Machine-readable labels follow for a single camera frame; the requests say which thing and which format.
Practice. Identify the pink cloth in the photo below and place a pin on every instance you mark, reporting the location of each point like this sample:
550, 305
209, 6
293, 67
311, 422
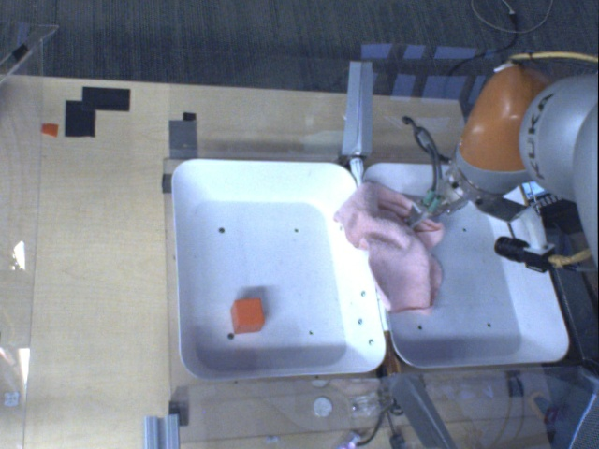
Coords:
398, 255

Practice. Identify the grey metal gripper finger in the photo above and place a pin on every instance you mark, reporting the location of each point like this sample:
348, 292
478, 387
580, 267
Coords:
415, 215

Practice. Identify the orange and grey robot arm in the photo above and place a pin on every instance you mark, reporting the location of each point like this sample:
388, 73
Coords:
501, 124

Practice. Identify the pale wood board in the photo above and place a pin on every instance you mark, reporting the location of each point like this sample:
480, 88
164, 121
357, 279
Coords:
262, 129

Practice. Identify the orange cube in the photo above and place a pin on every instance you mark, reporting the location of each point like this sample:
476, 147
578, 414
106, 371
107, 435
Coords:
247, 316

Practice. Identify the white plastic tray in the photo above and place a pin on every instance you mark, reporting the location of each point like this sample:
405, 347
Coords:
271, 269
482, 288

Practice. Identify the black cylinder on white bracket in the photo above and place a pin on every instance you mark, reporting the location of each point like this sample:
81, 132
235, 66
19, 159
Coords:
515, 248

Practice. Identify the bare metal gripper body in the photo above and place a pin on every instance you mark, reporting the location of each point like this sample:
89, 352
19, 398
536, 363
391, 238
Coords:
456, 194

